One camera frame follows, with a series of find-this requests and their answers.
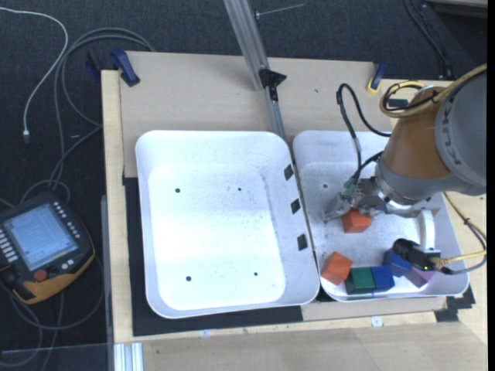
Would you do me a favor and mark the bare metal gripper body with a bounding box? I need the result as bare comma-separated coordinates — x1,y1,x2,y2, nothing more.
342,176,431,218

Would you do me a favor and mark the orange cube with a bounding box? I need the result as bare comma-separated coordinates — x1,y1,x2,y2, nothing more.
319,250,354,286
340,208,373,234

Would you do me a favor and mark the white plastic tray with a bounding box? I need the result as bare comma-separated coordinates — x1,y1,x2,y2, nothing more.
134,129,321,319
292,129,471,303

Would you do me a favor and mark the blue cube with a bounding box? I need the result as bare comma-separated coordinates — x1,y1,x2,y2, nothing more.
370,264,396,291
382,248,413,278

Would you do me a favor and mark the green cube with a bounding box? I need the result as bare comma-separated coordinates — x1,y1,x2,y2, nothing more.
343,267,377,295

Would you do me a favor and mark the purple cube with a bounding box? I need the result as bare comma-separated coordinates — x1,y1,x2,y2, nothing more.
405,266,436,290

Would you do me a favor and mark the pale flat board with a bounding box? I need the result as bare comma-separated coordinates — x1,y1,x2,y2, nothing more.
118,50,449,322

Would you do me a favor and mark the black cylinder on white bracket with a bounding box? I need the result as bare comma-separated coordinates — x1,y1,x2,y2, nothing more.
391,208,442,272

